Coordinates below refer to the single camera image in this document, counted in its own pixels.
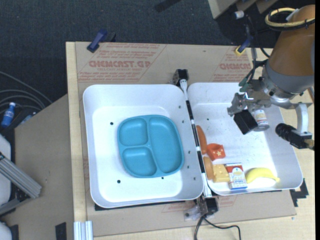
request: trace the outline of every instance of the dark floor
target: dark floor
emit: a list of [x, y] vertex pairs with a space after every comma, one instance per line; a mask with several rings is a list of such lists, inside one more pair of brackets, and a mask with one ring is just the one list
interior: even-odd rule
[[[208, 0], [178, 1], [0, 0], [0, 72], [55, 101], [67, 93], [65, 42], [92, 41], [101, 28], [115, 32], [117, 42], [240, 45], [244, 41], [243, 21], [231, 17], [237, 10], [234, 5], [214, 20]], [[279, 0], [270, 10], [308, 4], [315, 0]], [[261, 31], [260, 44], [272, 48], [277, 33], [264, 31], [267, 12], [259, 14], [253, 5], [246, 13]], [[29, 91], [3, 74], [0, 86], [0, 113], [13, 95], [3, 91]]]

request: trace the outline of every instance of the blue clamp handle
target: blue clamp handle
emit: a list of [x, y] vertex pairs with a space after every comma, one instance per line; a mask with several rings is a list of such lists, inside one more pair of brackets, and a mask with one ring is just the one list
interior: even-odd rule
[[100, 29], [92, 43], [90, 43], [87, 49], [94, 53], [99, 48], [99, 43], [106, 39], [108, 32], [105, 29]]

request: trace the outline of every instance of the blue marker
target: blue marker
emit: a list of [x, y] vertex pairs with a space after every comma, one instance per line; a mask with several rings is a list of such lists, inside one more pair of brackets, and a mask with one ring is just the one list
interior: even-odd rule
[[10, 102], [9, 108], [4, 112], [3, 119], [1, 122], [1, 126], [3, 128], [7, 128], [11, 124], [12, 120], [14, 119], [15, 106], [16, 106], [16, 103]]

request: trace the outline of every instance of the blue divided plate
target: blue divided plate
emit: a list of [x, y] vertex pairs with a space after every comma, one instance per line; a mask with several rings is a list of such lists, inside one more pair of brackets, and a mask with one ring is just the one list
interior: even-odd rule
[[122, 164], [138, 178], [163, 177], [179, 171], [184, 152], [174, 122], [163, 115], [128, 118], [117, 129]]

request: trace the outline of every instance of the yellow banana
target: yellow banana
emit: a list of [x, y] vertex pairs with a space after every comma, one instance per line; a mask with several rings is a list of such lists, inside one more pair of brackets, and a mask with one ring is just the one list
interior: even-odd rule
[[256, 178], [271, 178], [274, 179], [276, 182], [280, 181], [280, 178], [274, 176], [273, 172], [269, 168], [258, 167], [249, 170], [246, 175], [245, 179], [247, 183], [253, 182]]

